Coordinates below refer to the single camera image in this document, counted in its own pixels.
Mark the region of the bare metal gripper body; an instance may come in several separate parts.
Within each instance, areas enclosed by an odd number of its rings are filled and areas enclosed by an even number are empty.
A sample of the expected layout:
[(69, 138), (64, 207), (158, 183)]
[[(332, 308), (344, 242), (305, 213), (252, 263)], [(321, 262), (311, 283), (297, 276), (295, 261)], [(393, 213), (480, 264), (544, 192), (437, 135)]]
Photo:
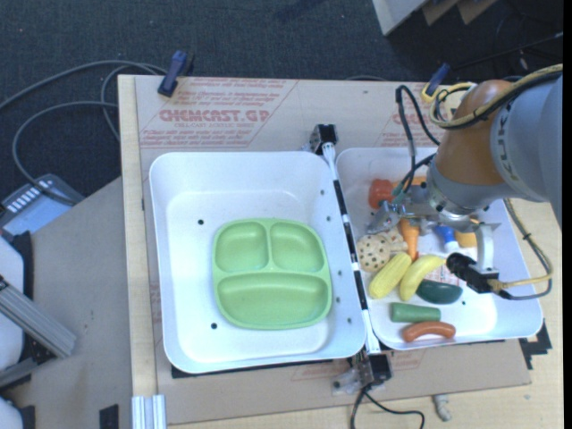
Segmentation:
[(433, 186), (414, 184), (404, 189), (393, 188), (393, 207), (399, 218), (427, 225), (442, 224), (457, 231), (472, 231), (471, 218), (482, 210), (480, 206), (460, 206)]

